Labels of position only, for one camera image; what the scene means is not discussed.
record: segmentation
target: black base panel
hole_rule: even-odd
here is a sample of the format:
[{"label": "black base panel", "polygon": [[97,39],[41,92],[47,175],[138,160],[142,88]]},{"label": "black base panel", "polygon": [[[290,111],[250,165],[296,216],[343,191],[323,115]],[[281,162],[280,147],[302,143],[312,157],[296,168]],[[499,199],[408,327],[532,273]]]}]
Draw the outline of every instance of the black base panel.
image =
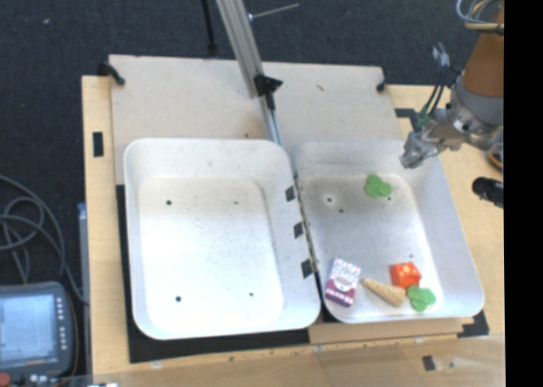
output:
[{"label": "black base panel", "polygon": [[309,331],[307,328],[272,333],[177,340],[156,340],[142,333],[132,315],[128,237],[126,233],[125,187],[118,185],[116,187],[116,194],[117,209],[119,212],[122,271],[125,286],[126,328],[128,332],[130,361],[132,363],[216,352],[248,351],[278,346],[306,345],[309,343]]},{"label": "black base panel", "polygon": [[486,316],[484,311],[480,311],[473,317],[473,323],[464,325],[463,332],[458,334],[459,338],[462,337],[474,337],[474,336],[486,336],[490,332],[489,324],[486,322]]}]

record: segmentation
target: wooden table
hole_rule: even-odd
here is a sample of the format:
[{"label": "wooden table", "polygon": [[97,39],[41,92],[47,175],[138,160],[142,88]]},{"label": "wooden table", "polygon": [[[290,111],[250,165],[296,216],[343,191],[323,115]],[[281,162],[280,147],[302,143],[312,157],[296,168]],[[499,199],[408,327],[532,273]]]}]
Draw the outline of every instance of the wooden table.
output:
[{"label": "wooden table", "polygon": [[[396,108],[418,109],[431,88],[387,86],[385,94]],[[480,176],[501,179],[501,172],[484,153],[469,146],[458,152],[445,152],[439,159],[484,287],[489,336],[458,339],[456,334],[473,322],[471,318],[415,323],[410,334],[390,322],[365,328],[317,323],[310,327],[309,345],[130,363],[115,199],[110,89],[108,77],[82,78],[92,364],[97,381],[179,385],[180,379],[185,379],[191,385],[208,385],[213,379],[217,385],[349,385],[347,381],[357,384],[360,377],[406,381],[409,377],[436,377],[439,373],[449,379],[455,376],[462,379],[475,364],[488,372],[487,381],[490,375],[496,385],[500,383],[505,365],[503,210],[479,200],[471,184]],[[398,122],[406,135],[411,130],[409,120]],[[98,157],[93,149],[96,132],[101,132],[104,141],[103,155]],[[422,356],[434,356],[434,370],[428,370]],[[471,369],[460,363],[465,364],[465,359],[472,361]]]}]

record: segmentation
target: cable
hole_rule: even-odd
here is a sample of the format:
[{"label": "cable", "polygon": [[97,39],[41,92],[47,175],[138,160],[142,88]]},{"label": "cable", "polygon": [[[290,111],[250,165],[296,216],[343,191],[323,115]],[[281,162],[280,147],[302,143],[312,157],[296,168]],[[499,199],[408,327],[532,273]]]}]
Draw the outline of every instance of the cable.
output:
[{"label": "cable", "polygon": [[438,80],[435,83],[434,90],[428,98],[428,101],[417,113],[418,127],[424,127],[437,108],[447,84],[447,72],[451,69],[449,55],[445,51],[445,47],[441,42],[438,42],[435,46],[432,46],[430,48],[430,53],[438,62]]},{"label": "cable", "polygon": [[[470,4],[466,8],[465,3],[467,1],[470,1]],[[495,32],[503,35],[505,24],[483,20],[483,13],[486,13],[488,8],[497,3],[503,3],[504,1],[505,0],[457,0],[455,10],[456,14],[462,22],[464,22],[464,25],[467,28],[476,31]]]},{"label": "cable", "polygon": [[[6,244],[0,244],[0,253],[11,251],[15,260],[15,265],[19,271],[21,281],[27,283],[30,276],[30,256],[26,245],[30,243],[38,234],[41,235],[48,244],[53,248],[54,253],[59,257],[59,277],[64,275],[68,278],[70,286],[73,289],[74,295],[77,299],[85,305],[88,305],[87,301],[83,298],[81,291],[77,287],[76,281],[73,277],[73,274],[66,265],[66,252],[65,252],[65,242],[64,236],[60,230],[59,222],[48,208],[48,206],[41,200],[37,195],[35,195],[31,190],[24,187],[20,183],[17,183],[9,177],[0,175],[0,182],[8,184],[12,188],[15,188],[25,196],[21,196],[11,201],[4,209],[0,212],[0,227],[3,230],[3,238],[5,239]],[[25,216],[19,216],[14,214],[14,209],[17,205],[27,203],[32,205],[39,213],[39,217],[36,221],[33,221]],[[51,235],[43,227],[46,219],[48,219],[53,224],[53,229],[55,237]],[[31,231],[22,235],[19,231],[15,230],[13,225],[22,224],[24,227],[28,227]],[[21,249],[25,256],[25,264],[20,259],[18,253],[15,250]]]}]

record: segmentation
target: black cable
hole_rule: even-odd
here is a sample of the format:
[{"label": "black cable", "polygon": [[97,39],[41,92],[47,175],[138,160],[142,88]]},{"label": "black cable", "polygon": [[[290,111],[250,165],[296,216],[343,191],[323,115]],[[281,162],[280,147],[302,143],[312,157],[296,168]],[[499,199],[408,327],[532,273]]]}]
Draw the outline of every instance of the black cable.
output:
[{"label": "black cable", "polygon": [[208,35],[208,55],[210,57],[216,57],[217,55],[217,43],[215,41],[215,33],[213,32],[213,23],[211,21],[210,5],[207,0],[200,0],[202,8],[204,9],[205,29]]},{"label": "black cable", "polygon": [[438,97],[435,99],[435,102],[432,105],[432,109],[429,112],[430,115],[433,114],[435,109],[438,107],[439,101],[441,100],[441,96],[443,95],[443,90],[445,90],[445,81],[439,87]]},{"label": "black cable", "polygon": [[432,91],[432,94],[430,94],[430,97],[428,98],[428,102],[426,102],[424,106],[429,107],[430,104],[432,104],[432,102],[434,101],[435,95],[438,93],[444,80],[445,80],[445,69],[443,69],[443,67],[440,66],[438,80],[435,82],[434,90]]},{"label": "black cable", "polygon": [[450,65],[449,70],[454,73],[456,76],[460,76],[462,74],[462,71],[457,69],[456,67]]},{"label": "black cable", "polygon": [[[43,202],[43,200],[41,200],[31,190],[24,187],[20,183],[17,183],[13,179],[0,175],[0,182],[4,182],[5,184],[8,184],[12,188],[16,188],[25,194],[25,196],[18,197],[17,199],[11,201],[8,206],[5,207],[4,211],[0,212],[0,227],[3,230],[3,236],[6,240],[6,244],[0,244],[0,253],[11,251],[12,254],[14,254],[15,263],[21,276],[21,280],[26,283],[30,276],[30,256],[28,254],[26,245],[30,243],[35,236],[40,234],[51,245],[53,251],[60,259],[59,276],[62,278],[65,275],[68,278],[70,281],[70,286],[72,287],[77,299],[83,304],[87,305],[88,303],[82,297],[81,291],[77,287],[70,268],[68,265],[66,265],[64,236],[52,211],[48,208],[45,202]],[[38,210],[39,217],[37,221],[14,214],[15,207],[23,203],[31,204]],[[47,230],[45,230],[45,228],[43,228],[47,218],[53,224],[56,238],[54,238]],[[22,235],[20,232],[14,229],[13,224],[22,224],[25,227],[29,227],[31,231],[28,234]],[[22,249],[25,256],[25,266],[23,266],[19,255],[15,252],[17,249]]]}]

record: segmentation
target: small box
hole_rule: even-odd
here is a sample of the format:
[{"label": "small box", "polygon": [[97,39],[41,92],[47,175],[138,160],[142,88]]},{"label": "small box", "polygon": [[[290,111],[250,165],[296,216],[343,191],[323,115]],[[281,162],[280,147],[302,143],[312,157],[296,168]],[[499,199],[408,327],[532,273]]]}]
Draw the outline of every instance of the small box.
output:
[{"label": "small box", "polygon": [[343,259],[334,259],[326,283],[325,298],[345,307],[352,306],[359,278],[359,266]]},{"label": "small box", "polygon": [[419,285],[421,273],[412,261],[396,263],[390,267],[390,278],[394,286],[408,289],[413,284]]}]

